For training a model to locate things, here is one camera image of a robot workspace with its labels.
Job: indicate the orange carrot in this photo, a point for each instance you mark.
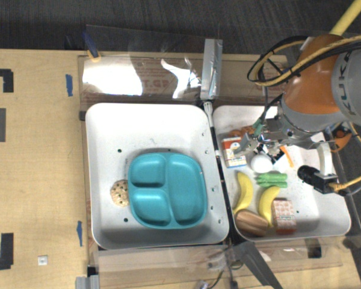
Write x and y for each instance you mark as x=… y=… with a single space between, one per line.
x=288 y=158

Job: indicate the red and white carton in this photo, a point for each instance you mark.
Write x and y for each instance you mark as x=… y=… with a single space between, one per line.
x=230 y=155

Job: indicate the green asparagus bundle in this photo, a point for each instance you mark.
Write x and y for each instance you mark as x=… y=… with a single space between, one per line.
x=272 y=180

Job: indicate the blue divided plate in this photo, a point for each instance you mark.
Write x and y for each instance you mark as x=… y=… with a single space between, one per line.
x=168 y=190

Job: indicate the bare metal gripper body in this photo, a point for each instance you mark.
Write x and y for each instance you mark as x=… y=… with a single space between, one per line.
x=284 y=132

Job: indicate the black cylinder on white bracket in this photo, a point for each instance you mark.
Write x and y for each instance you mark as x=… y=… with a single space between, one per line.
x=317 y=178

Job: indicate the yellow banana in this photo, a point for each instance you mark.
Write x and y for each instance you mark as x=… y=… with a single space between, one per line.
x=246 y=191
x=267 y=203

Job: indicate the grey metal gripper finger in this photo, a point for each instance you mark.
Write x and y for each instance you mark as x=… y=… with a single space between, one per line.
x=243 y=144
x=275 y=155

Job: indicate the white egg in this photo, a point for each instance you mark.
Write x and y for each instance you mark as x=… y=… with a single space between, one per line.
x=261 y=164

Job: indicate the small white square block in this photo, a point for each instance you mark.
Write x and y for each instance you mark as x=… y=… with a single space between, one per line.
x=42 y=260

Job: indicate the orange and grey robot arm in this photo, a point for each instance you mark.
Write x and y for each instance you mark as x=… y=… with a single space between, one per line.
x=313 y=86

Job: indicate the brown croissant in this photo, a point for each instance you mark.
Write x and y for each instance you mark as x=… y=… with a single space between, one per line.
x=240 y=131

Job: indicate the orange and pink carton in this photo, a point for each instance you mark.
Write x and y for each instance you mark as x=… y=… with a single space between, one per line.
x=284 y=217

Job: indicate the tan chocolate chip biscuit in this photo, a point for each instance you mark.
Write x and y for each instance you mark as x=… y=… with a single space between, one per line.
x=119 y=193

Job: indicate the white plastic tray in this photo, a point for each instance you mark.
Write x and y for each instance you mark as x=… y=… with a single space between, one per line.
x=316 y=209
x=156 y=125

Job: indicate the brown bread roll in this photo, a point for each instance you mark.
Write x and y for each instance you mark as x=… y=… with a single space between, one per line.
x=252 y=222

